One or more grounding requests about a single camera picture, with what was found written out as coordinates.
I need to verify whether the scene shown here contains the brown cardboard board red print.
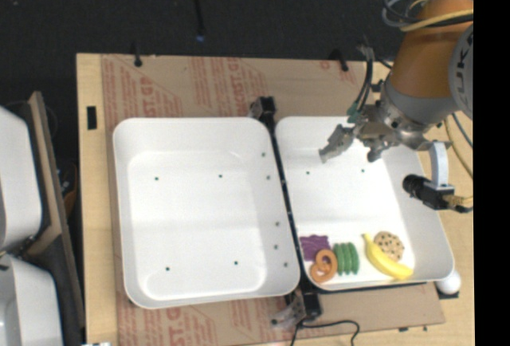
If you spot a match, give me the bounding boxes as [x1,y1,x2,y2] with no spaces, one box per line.
[99,53,446,346]

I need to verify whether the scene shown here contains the white plastic tray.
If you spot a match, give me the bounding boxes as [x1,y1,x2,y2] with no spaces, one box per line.
[273,115,456,293]
[112,116,301,310]

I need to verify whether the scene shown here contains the yellow banana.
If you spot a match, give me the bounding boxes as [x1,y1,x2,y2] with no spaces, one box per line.
[361,232,415,281]

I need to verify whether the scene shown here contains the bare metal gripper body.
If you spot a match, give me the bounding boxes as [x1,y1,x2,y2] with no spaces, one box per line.
[351,102,434,151]

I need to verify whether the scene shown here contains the green toy pea pods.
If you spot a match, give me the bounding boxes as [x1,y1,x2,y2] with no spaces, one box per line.
[332,242,361,277]

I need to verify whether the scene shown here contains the orange toy pretzel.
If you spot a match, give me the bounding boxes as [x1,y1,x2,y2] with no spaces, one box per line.
[309,248,339,285]

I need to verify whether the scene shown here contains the brown chocolate chip biscuit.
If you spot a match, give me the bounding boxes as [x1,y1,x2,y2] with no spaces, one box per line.
[373,230,406,262]

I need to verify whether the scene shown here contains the purple toy grapes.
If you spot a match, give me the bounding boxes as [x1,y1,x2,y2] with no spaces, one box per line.
[299,234,332,261]

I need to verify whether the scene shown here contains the black cylinder on white bracket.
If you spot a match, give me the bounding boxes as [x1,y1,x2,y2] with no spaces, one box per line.
[402,140,456,211]

